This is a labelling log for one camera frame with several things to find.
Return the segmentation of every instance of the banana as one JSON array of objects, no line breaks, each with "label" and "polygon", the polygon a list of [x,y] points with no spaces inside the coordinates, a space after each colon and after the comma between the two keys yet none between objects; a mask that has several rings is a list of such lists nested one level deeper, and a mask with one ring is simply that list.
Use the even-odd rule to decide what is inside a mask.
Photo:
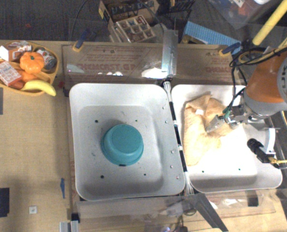
[{"label": "banana", "polygon": [[26,90],[41,90],[44,91],[45,93],[51,95],[51,96],[56,96],[56,90],[54,87],[43,80],[31,80],[28,81],[22,88],[22,91]]}]

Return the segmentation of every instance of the basket of food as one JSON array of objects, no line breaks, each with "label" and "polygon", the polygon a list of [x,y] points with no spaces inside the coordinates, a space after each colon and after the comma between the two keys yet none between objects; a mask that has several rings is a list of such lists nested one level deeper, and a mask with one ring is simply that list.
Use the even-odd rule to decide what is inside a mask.
[{"label": "basket of food", "polygon": [[44,46],[8,42],[0,47],[0,87],[29,96],[55,96],[52,84],[59,64],[59,57]]}]

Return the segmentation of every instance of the brown cloth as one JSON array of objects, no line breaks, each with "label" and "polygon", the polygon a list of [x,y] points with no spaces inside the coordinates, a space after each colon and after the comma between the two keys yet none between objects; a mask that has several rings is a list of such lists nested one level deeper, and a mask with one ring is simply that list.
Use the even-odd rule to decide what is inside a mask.
[{"label": "brown cloth", "polygon": [[224,109],[225,106],[211,98],[210,94],[186,104],[183,149],[187,166],[196,165],[208,150],[220,148],[220,137],[232,131],[228,124],[224,124],[209,134],[205,130],[215,115],[220,115]]}]

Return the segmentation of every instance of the yellow pole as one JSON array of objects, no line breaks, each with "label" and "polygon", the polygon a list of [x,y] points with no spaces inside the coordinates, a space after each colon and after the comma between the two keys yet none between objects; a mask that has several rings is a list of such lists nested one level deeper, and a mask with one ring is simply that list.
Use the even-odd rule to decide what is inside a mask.
[{"label": "yellow pole", "polygon": [[254,39],[252,40],[253,44],[260,45],[286,12],[287,0],[283,0],[273,12],[273,14],[269,17],[269,19],[266,21],[264,26],[257,33],[257,35],[254,37]]}]

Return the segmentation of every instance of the wooden surface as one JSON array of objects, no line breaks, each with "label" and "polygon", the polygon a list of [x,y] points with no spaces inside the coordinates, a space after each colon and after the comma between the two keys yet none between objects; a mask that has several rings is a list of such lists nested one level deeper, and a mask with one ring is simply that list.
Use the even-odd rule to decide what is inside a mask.
[{"label": "wooden surface", "polygon": [[[34,41],[52,49],[61,58],[61,45],[68,42]],[[29,97],[3,91],[3,115],[0,115],[0,188],[10,188],[10,213],[0,218],[3,232],[58,232],[59,223],[69,219],[72,208],[67,98],[58,88],[62,80],[60,66],[53,83],[57,96]],[[60,180],[65,179],[65,199]],[[287,221],[277,198],[275,212],[254,216],[224,218],[229,231],[287,232]],[[38,208],[29,214],[29,206]],[[189,231],[216,232],[206,221],[185,222]],[[80,224],[82,231],[91,227]],[[106,231],[125,232],[110,228]],[[142,227],[130,231],[143,231]]]}]

